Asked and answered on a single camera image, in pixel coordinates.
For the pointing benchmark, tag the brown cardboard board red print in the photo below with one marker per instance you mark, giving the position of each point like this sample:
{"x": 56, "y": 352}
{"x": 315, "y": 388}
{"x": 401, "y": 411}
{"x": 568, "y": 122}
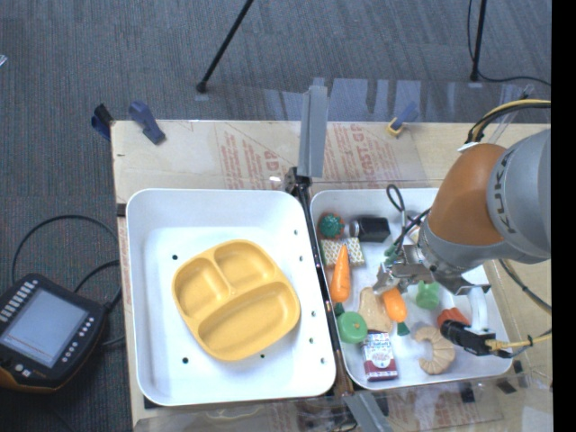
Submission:
{"x": 202, "y": 160}

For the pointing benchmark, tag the green toy pepper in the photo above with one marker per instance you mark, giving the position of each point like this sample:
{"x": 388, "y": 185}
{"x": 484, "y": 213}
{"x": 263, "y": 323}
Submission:
{"x": 427, "y": 296}

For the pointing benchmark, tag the white plastic tray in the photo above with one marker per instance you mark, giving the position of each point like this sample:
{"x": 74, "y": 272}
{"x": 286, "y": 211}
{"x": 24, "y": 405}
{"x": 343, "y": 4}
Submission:
{"x": 157, "y": 331}
{"x": 405, "y": 358}

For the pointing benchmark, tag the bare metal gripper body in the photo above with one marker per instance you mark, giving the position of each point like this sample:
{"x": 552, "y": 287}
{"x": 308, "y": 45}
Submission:
{"x": 416, "y": 268}

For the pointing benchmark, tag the green doughnut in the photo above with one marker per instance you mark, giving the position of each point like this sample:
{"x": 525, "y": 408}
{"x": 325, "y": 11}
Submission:
{"x": 352, "y": 327}

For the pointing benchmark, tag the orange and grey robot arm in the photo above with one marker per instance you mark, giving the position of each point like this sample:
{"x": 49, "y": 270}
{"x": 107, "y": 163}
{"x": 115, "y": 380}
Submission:
{"x": 486, "y": 205}

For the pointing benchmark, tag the red and white carton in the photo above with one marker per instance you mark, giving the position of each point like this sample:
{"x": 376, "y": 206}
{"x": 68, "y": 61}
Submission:
{"x": 379, "y": 356}

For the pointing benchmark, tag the orange toy pepper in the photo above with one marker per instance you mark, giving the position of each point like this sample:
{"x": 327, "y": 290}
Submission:
{"x": 452, "y": 315}

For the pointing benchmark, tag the black bottle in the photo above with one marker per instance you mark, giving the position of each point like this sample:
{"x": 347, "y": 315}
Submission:
{"x": 371, "y": 229}

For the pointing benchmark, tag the short orange carrot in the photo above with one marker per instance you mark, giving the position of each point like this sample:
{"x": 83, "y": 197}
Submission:
{"x": 396, "y": 306}

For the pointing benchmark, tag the yellow divided plate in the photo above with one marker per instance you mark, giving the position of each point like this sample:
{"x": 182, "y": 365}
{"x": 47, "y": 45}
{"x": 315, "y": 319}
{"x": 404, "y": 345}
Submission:
{"x": 234, "y": 299}

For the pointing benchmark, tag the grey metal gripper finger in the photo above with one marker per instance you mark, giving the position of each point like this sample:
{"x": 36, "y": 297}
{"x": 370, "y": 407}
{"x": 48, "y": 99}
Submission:
{"x": 399, "y": 285}
{"x": 383, "y": 279}

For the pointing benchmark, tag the long orange carrot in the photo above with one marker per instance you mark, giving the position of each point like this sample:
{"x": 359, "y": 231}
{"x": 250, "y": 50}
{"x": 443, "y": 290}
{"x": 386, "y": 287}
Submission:
{"x": 341, "y": 277}

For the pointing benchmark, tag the beige croissant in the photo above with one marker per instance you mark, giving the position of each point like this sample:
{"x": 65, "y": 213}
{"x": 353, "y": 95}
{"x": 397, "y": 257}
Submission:
{"x": 438, "y": 353}

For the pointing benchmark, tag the beige bread slice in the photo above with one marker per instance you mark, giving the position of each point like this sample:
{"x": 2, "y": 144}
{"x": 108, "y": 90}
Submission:
{"x": 372, "y": 311}

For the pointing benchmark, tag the black cylinder on white bracket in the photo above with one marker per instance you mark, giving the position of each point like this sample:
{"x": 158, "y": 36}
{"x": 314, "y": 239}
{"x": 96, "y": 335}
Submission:
{"x": 468, "y": 336}

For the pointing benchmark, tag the yellow checkered biscuit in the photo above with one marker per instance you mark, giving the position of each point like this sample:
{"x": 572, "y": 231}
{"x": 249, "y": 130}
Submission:
{"x": 356, "y": 252}

